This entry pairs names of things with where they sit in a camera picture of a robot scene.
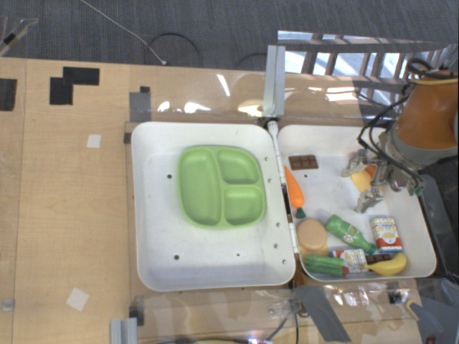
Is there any green plastic bottle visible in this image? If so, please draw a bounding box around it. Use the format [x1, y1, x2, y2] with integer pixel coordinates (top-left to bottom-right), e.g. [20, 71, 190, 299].
[323, 214, 378, 256]

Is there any green divided plate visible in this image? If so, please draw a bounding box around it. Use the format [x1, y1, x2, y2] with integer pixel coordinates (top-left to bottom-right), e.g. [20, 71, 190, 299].
[176, 145, 268, 230]

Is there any yellow banana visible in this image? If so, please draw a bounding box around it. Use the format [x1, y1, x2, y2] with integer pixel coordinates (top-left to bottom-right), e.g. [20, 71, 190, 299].
[364, 252, 409, 277]

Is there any orange carrot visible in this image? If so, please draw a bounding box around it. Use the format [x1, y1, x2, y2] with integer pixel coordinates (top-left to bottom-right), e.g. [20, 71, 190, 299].
[283, 165, 307, 219]

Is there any yellow and orange toy food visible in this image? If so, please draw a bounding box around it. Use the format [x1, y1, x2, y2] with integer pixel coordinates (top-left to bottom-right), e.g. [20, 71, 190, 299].
[350, 164, 382, 194]

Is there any green cucumber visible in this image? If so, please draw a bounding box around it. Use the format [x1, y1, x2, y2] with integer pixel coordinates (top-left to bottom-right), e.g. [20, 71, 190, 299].
[303, 254, 351, 278]

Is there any brown chocolate bar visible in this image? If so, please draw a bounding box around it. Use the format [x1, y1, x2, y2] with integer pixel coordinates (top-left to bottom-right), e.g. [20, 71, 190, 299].
[288, 154, 320, 172]

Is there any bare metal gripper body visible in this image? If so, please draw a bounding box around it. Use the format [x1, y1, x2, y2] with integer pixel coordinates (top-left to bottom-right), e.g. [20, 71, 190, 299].
[370, 131, 424, 193]

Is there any white and red packet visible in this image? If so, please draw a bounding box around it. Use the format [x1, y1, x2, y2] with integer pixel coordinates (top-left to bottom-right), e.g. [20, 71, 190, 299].
[329, 248, 369, 274]

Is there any white plastic tray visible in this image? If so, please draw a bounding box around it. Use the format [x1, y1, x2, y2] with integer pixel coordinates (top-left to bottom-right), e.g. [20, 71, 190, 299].
[278, 124, 438, 283]
[131, 121, 297, 293]

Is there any tan round bread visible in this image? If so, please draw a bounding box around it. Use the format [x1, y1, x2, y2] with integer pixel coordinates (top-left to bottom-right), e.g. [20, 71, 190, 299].
[295, 218, 330, 258]

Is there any small brown chocolate piece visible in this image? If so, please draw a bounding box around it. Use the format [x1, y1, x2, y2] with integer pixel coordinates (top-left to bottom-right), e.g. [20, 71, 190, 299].
[365, 253, 392, 265]

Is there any red and white carton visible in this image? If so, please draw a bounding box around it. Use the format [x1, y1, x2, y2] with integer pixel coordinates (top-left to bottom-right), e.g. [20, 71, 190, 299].
[369, 216, 404, 254]

